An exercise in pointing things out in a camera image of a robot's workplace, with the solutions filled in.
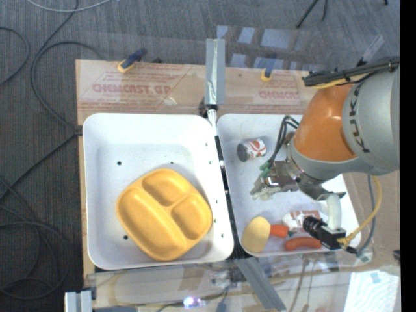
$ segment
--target soda can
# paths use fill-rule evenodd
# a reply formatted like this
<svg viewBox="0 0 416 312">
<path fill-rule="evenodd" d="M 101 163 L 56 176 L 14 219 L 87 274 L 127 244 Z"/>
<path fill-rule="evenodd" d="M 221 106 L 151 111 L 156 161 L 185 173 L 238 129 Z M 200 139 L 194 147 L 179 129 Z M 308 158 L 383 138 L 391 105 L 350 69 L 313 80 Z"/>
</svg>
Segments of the soda can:
<svg viewBox="0 0 416 312">
<path fill-rule="evenodd" d="M 260 138 L 241 142 L 237 146 L 237 155 L 242 162 L 266 155 L 266 145 Z"/>
</svg>

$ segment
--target red sausage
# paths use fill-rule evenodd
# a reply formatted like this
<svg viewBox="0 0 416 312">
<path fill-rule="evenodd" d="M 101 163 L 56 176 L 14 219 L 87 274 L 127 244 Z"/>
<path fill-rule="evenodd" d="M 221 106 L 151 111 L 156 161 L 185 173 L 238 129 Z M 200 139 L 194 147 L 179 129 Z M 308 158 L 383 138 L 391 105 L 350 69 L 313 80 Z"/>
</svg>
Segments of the red sausage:
<svg viewBox="0 0 416 312">
<path fill-rule="evenodd" d="M 321 248 L 322 244 L 318 239 L 315 239 L 313 237 L 297 237 L 289 239 L 285 243 L 285 249 L 287 251 L 293 251 L 297 248 L 303 248 L 303 247 L 309 247 L 309 248 Z"/>
</svg>

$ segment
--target transparent plastic sheet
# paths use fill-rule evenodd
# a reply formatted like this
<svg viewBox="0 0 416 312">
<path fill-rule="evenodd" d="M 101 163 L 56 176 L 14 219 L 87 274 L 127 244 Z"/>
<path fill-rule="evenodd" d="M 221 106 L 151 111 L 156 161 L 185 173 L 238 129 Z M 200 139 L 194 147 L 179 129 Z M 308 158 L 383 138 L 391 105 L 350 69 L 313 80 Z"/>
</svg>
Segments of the transparent plastic sheet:
<svg viewBox="0 0 416 312">
<path fill-rule="evenodd" d="M 305 88 L 302 84 L 302 76 L 307 71 L 332 70 L 335 67 L 349 68 L 360 58 L 371 57 L 383 42 L 379 36 L 362 36 L 357 39 L 362 43 L 362 51 L 351 52 L 348 50 L 348 41 L 352 39 L 343 38 L 341 35 L 333 39 L 336 42 L 336 49 L 334 49 L 322 47 L 320 45 L 322 35 L 317 32 L 265 29 L 259 32 L 266 34 L 267 39 L 253 44 L 247 38 L 250 38 L 251 34 L 254 35 L 258 29 L 243 29 L 235 39 L 235 36 L 227 37 L 227 33 L 228 31 L 239 33 L 239 30 L 234 27 L 226 28 L 218 28 L 218 37 L 226 40 L 226 102 L 220 106 L 219 115 L 225 113 L 301 114 L 315 93 L 313 89 Z M 85 118 L 95 112 L 199 114 L 198 105 L 201 103 L 205 90 L 205 41 L 98 32 L 91 32 L 89 35 L 97 43 L 100 40 L 107 40 L 114 41 L 118 45 L 110 45 L 117 47 L 117 51 L 108 52 L 105 62 L 77 60 L 78 124 L 82 124 Z M 297 40 L 295 43 L 291 40 L 293 36 Z M 293 44 L 293 50 L 287 52 L 286 59 L 275 61 L 272 82 L 262 82 L 261 71 L 264 63 L 267 62 L 264 59 L 269 57 L 270 52 L 281 49 L 280 46 L 285 49 L 284 46 L 289 43 Z M 140 47 L 148 50 L 142 62 L 135 64 L 130 75 L 115 76 L 117 64 Z M 182 51 L 181 47 L 186 47 L 187 50 Z M 162 63 L 154 63 L 156 58 L 160 58 Z M 293 94 L 297 95 L 294 98 L 279 98 L 277 94 L 269 95 L 269 98 L 261 98 L 262 91 L 269 92 L 268 94 L 282 91 L 284 93 L 288 89 L 288 84 Z M 127 88 L 127 92 L 123 93 L 122 89 L 126 85 L 132 87 Z M 82 171 L 81 168 L 81 182 L 83 181 Z M 368 189 L 362 183 L 365 176 L 356 174 L 344 176 L 354 210 L 361 223 L 371 212 L 367 192 L 364 195 L 362 193 L 363 189 Z M 361 182 L 360 190 L 357 190 L 357 181 Z M 363 239 L 368 233 L 368 228 L 362 231 Z M 317 253 L 317 261 L 314 259 L 314 253 L 309 253 L 310 260 L 304 269 L 302 268 L 304 264 L 302 254 L 260 258 L 259 262 L 272 284 L 276 284 L 276 290 L 287 307 L 296 298 L 300 276 L 305 276 L 300 289 L 302 293 L 299 294 L 300 297 L 307 299 L 310 293 L 315 297 L 316 309 L 340 311 L 346 305 L 352 274 L 385 271 L 397 276 L 400 268 L 391 256 L 391 248 L 383 244 L 381 249 L 386 249 L 384 258 L 379 258 L 380 252 L 375 246 L 381 238 L 374 236 L 374 243 L 366 249 L 365 255 L 369 258 L 366 261 L 359 260 L 356 256 L 344 251 L 335 251 Z M 221 301 L 221 294 L 227 287 L 227 283 L 230 283 L 229 270 L 235 269 L 232 261 L 223 261 L 210 265 L 163 267 L 164 270 L 169 269 L 173 272 L 171 276 L 166 276 L 166 273 L 156 268 L 100 272 L 88 260 L 87 250 L 84 250 L 84 254 L 85 286 L 94 288 L 96 308 L 147 304 L 140 307 L 140 310 L 157 311 L 163 308 L 164 302 L 166 304 L 181 302 L 187 296 L 195 294 L 201 297 L 202 301 L 204 297 L 209 297 L 205 302 L 211 300 L 213 302 L 201 306 L 202 311 L 214 311 L 213 306 Z M 188 281 L 189 278 L 185 273 L 190 274 L 193 280 Z M 314 277 L 312 289 L 309 289 L 310 275 Z M 152 284 L 144 282 L 145 278 L 153 281 Z M 172 284 L 172 290 L 161 292 L 159 288 L 166 285 L 167 278 Z M 219 281 L 222 284 L 213 284 L 213 278 L 215 282 Z M 317 278 L 321 279 L 322 283 L 331 284 L 320 285 L 319 281 L 315 282 Z M 261 303 L 244 278 L 235 281 L 233 285 L 235 288 L 227 293 L 227 300 L 234 301 L 235 311 L 242 310 L 244 307 L 252 307 L 248 311 L 262 311 Z M 328 299 L 329 295 L 325 293 L 328 289 L 333 292 L 330 295 L 332 299 Z"/>
</svg>

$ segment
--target white tray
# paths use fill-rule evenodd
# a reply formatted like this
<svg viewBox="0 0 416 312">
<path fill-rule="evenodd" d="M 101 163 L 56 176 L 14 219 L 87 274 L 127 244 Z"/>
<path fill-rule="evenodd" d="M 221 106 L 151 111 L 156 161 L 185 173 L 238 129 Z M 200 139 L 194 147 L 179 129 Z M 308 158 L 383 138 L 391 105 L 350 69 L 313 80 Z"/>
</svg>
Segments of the white tray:
<svg viewBox="0 0 416 312">
<path fill-rule="evenodd" d="M 213 129 L 199 116 L 94 114 L 83 126 L 88 253 L 104 270 L 221 261 L 233 251 Z M 189 180 L 213 212 L 213 225 L 191 250 L 170 262 L 148 257 L 116 216 L 125 187 L 157 168 Z"/>
<path fill-rule="evenodd" d="M 218 134 L 226 164 L 229 193 L 240 243 L 244 228 L 257 216 L 265 217 L 271 224 L 274 224 L 281 223 L 282 217 L 290 211 L 312 209 L 326 211 L 325 203 L 314 201 L 299 191 L 275 193 L 267 201 L 262 201 L 260 198 L 253 200 L 250 196 L 254 182 L 261 172 L 259 167 L 267 161 L 274 150 L 283 117 L 283 115 L 269 114 L 225 114 L 218 120 Z M 293 118 L 300 121 L 301 116 L 293 116 Z M 261 138 L 265 142 L 266 155 L 246 162 L 240 161 L 237 156 L 237 145 L 243 140 L 255 138 Z M 281 148 L 276 160 L 282 161 L 285 157 L 285 149 Z M 347 192 L 341 175 L 323 186 L 329 191 Z M 359 226 L 348 193 L 341 198 L 341 212 L 341 226 L 348 234 Z M 359 233 L 352 240 L 351 246 L 357 246 L 360 240 Z M 255 254 L 247 252 L 256 257 L 316 252 L 310 249 L 288 252 L 284 248 L 285 241 L 286 239 L 271 237 L 262 252 Z"/>
</svg>

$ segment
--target yellow toy plate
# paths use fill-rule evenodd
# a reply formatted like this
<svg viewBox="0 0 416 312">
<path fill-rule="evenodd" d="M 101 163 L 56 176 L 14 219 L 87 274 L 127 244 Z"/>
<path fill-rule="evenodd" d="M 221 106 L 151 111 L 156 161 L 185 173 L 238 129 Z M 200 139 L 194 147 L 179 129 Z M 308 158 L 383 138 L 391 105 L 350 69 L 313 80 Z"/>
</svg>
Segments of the yellow toy plate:
<svg viewBox="0 0 416 312">
<path fill-rule="evenodd" d="M 154 170 L 129 185 L 117 199 L 116 212 L 134 242 L 158 261 L 181 257 L 213 222 L 203 196 L 171 169 Z"/>
</svg>

